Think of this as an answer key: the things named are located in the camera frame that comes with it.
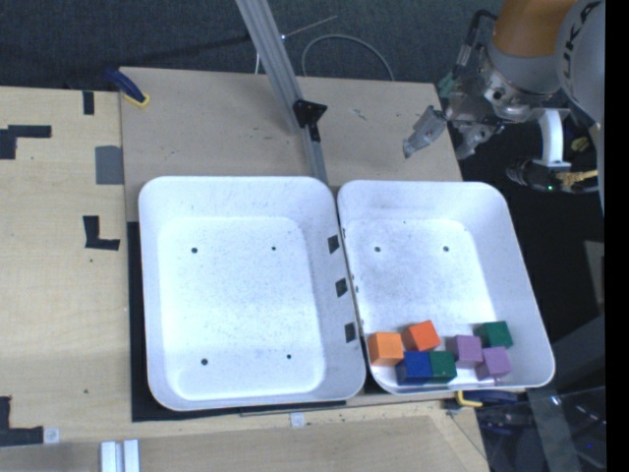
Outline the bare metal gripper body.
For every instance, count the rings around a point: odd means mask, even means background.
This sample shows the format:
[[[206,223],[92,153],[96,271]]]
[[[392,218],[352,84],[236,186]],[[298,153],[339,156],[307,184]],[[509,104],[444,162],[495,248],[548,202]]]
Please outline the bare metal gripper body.
[[[516,86],[490,61],[474,68],[455,65],[444,78],[444,98],[446,117],[460,130],[524,123],[537,105],[534,92]]]

